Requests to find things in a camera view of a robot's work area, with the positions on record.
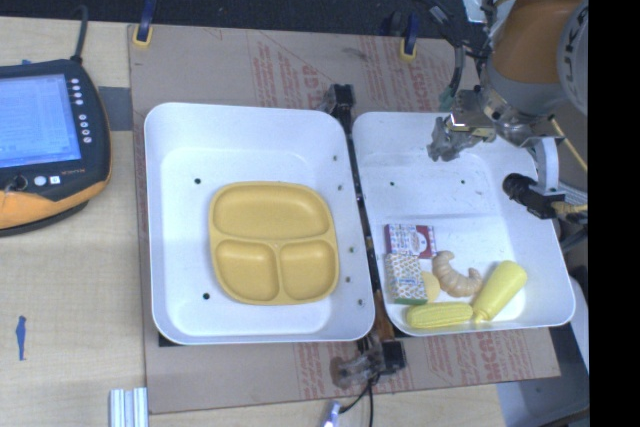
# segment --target yellow divided plate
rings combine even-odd
[[[218,282],[243,303],[318,301],[338,282],[331,211],[303,185],[238,182],[222,187],[209,207],[209,242]]]

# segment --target yellow toy corn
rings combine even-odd
[[[473,308],[461,301],[426,303],[410,306],[407,310],[407,323],[418,329],[451,326],[471,319]]]

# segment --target white tray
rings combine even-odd
[[[365,336],[375,308],[342,127],[319,111],[167,103],[144,126],[152,313],[179,344],[346,341]],[[340,277],[326,298],[263,306],[231,299],[209,254],[214,193],[241,181],[311,187],[336,227]]]
[[[391,321],[413,336],[550,327],[567,323],[575,298],[551,220],[541,220],[502,191],[509,173],[536,178],[526,150],[502,139],[464,150],[458,159],[433,162],[427,153],[435,120],[443,114],[370,112],[353,128],[358,169],[383,297]],[[435,228],[438,250],[455,255],[452,267],[465,275],[475,267],[486,277],[502,260],[515,260],[528,282],[491,322],[416,330],[405,321],[407,306],[393,304],[385,283],[384,226],[406,223]],[[430,260],[421,260],[431,270]],[[455,299],[441,292],[438,301]]]

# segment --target small box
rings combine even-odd
[[[420,260],[411,253],[385,255],[388,291],[396,304],[424,304],[427,292],[422,279]]]
[[[409,252],[419,258],[431,258],[438,252],[432,226],[387,224],[384,238],[388,253]]]

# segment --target wooden table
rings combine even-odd
[[[74,53],[79,22],[0,18],[0,65]],[[84,66],[129,88],[127,24],[90,22]],[[145,386],[132,133],[113,133],[108,188],[79,214],[0,238],[0,425],[108,425],[109,391]],[[25,359],[16,326],[24,316]],[[152,415],[149,425],[319,425],[327,401]],[[374,425],[504,425],[494,385],[376,395]],[[365,398],[341,427],[368,425]]]

